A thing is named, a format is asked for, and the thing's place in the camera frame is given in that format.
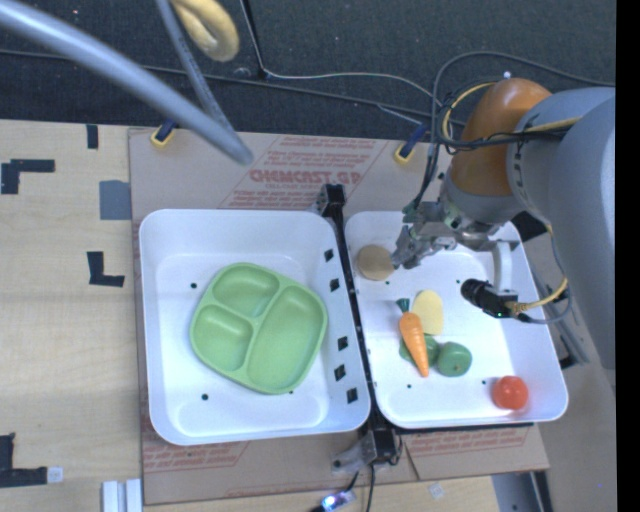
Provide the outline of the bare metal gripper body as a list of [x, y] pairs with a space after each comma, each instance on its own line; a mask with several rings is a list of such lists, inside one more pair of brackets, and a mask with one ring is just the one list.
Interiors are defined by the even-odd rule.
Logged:
[[491, 237], [502, 226], [500, 221], [475, 220], [448, 200], [412, 201], [402, 214], [403, 251], [450, 250], [457, 245], [488, 250], [493, 246]]

